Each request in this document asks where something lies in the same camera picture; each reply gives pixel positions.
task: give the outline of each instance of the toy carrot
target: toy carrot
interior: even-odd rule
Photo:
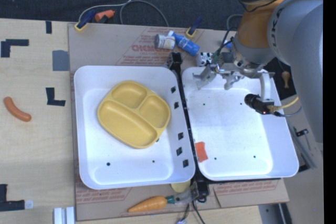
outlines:
[[[166,206],[167,202],[169,202],[170,204],[174,204],[174,197],[170,196],[168,198],[165,198],[163,196],[154,196],[129,208],[128,212],[134,213],[142,211],[160,210]]]

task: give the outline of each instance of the blue and yellow clamp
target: blue and yellow clamp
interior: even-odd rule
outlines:
[[[75,24],[75,29],[79,32],[83,31],[88,26],[88,23],[91,22],[91,20],[94,18],[96,13],[97,11],[92,9],[84,14],[84,16],[79,19],[79,22]]]
[[[187,29],[187,31],[185,32],[185,37],[188,39],[192,39],[195,34],[196,34],[196,28],[199,26],[199,24],[201,23],[202,18],[199,16],[197,18],[197,20],[191,25],[191,27],[189,27]]]

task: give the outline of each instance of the cardboard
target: cardboard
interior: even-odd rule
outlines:
[[[68,24],[68,44],[77,221],[183,212],[184,204],[168,204],[164,209],[156,212],[127,213],[128,208],[149,197],[174,195],[174,190],[167,184],[94,190],[81,182],[78,170],[73,75],[78,68],[86,65],[168,66],[167,59],[172,51],[155,49],[155,36],[156,34],[167,35],[169,30],[175,31],[178,35],[184,35],[186,29],[89,24],[84,31],[77,32],[74,25]],[[213,52],[220,46],[224,35],[224,31],[198,29],[193,42],[201,47],[200,51]],[[187,67],[196,66],[195,57],[177,47],[173,51],[178,51],[182,55],[182,71]],[[197,202],[199,210],[272,204],[289,200],[283,179],[210,184],[209,190],[207,201]]]

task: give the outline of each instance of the wooden table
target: wooden table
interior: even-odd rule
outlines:
[[[23,122],[0,104],[0,184],[8,184],[7,200],[32,200],[33,209],[0,212],[0,223],[52,223],[53,209],[75,206],[74,155],[69,71],[53,71],[52,52],[68,51],[67,22],[0,19],[0,40],[29,39],[11,46],[0,58],[0,97],[32,115]],[[65,106],[47,105],[46,88]],[[85,221],[85,223],[176,223],[183,213]],[[206,223],[262,223],[258,206],[202,210]],[[200,223],[195,212],[188,223]]]

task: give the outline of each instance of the white tray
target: white tray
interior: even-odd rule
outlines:
[[[193,74],[203,69],[182,74],[194,143],[204,142],[208,157],[198,162],[201,173],[214,181],[295,175],[299,163],[286,119],[261,115],[244,103],[245,95],[260,94],[259,79],[244,78],[224,90],[226,81],[217,75],[198,90]],[[280,105],[273,79],[271,92]]]
[[[131,148],[100,125],[97,108],[119,82],[133,80],[162,97],[171,118],[159,140]],[[85,66],[74,76],[79,173],[92,189],[185,182],[195,173],[177,80],[164,67]]]

